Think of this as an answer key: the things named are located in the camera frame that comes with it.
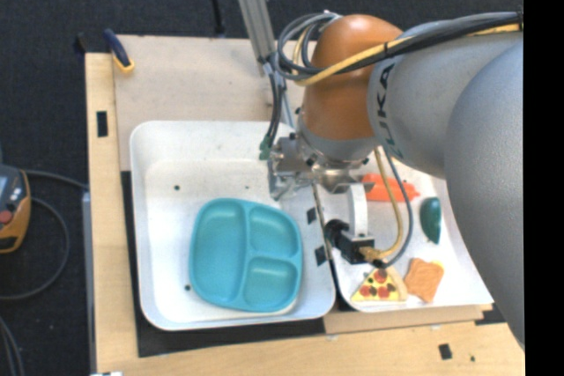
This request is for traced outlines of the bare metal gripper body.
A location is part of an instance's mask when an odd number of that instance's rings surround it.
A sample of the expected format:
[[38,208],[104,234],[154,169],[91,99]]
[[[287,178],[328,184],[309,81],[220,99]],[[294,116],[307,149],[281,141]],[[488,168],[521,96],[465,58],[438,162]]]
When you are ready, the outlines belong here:
[[343,194],[358,185],[367,193],[372,181],[364,181],[358,173],[368,162],[367,156],[355,157],[350,152],[343,159],[333,158],[308,142],[301,133],[281,137],[268,159],[269,189],[275,200],[289,198],[298,190],[319,186],[330,194]]

